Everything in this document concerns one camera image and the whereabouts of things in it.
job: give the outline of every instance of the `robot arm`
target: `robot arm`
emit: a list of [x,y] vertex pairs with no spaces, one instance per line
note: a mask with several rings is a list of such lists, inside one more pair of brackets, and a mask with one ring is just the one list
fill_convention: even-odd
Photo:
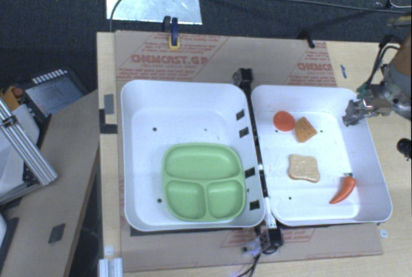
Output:
[[[371,77],[358,88],[359,100],[349,101],[346,114],[342,117],[345,125],[356,125],[363,118],[389,115],[392,111],[411,120],[411,32],[392,61],[381,67],[384,78],[380,84],[370,84],[383,53],[384,50],[381,49]],[[403,138],[398,142],[397,148],[407,158],[411,158],[410,140]]]

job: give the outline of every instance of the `cardboard sheet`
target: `cardboard sheet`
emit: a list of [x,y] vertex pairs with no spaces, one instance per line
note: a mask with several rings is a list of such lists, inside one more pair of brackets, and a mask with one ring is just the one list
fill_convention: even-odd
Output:
[[[324,42],[181,34],[181,48],[170,50],[166,33],[115,34],[116,93],[133,79],[231,82],[239,68],[252,68],[260,84],[336,86]],[[120,111],[120,99],[117,100]],[[121,125],[121,113],[117,113]],[[122,130],[118,127],[121,257],[124,271],[250,263],[241,248],[253,229],[140,233],[124,218]],[[285,229],[285,244],[262,262],[382,254],[375,224]]]

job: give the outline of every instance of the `wooden table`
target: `wooden table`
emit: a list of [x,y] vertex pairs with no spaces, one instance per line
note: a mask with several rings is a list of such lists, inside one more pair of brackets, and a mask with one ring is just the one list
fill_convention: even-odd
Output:
[[[55,114],[41,152],[59,177],[4,212],[18,218],[1,276],[68,276],[98,160],[97,92]],[[50,241],[52,230],[61,239]]]
[[[98,34],[99,106],[104,107],[104,96],[115,90],[115,35]],[[369,76],[378,44],[326,42],[337,85],[355,91]],[[347,78],[341,71],[345,67]],[[116,111],[106,115],[107,124],[116,124]],[[391,218],[380,225],[387,238],[382,239],[384,254],[356,258],[307,260],[258,264],[254,276],[407,276],[412,271],[412,216],[411,216],[411,162],[396,149],[399,139],[411,138],[411,123],[392,113],[368,121],[382,170],[393,202]],[[113,246],[105,258],[120,257],[120,222],[118,196],[117,140],[110,134],[100,138],[102,172],[102,209],[104,245]],[[227,265],[195,269],[174,269],[125,273],[139,276],[236,276],[248,265]]]

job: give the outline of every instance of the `green divided plate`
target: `green divided plate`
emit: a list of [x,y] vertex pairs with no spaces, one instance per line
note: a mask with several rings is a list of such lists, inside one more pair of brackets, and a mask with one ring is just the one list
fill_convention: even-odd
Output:
[[211,222],[238,216],[246,200],[241,161],[227,146],[177,144],[162,161],[167,208],[185,221]]

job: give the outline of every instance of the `blue tape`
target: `blue tape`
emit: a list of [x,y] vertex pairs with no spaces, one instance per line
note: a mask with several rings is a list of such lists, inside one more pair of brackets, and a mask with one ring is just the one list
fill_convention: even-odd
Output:
[[342,70],[342,75],[346,79],[346,72],[345,72],[345,67],[341,65],[341,70]]

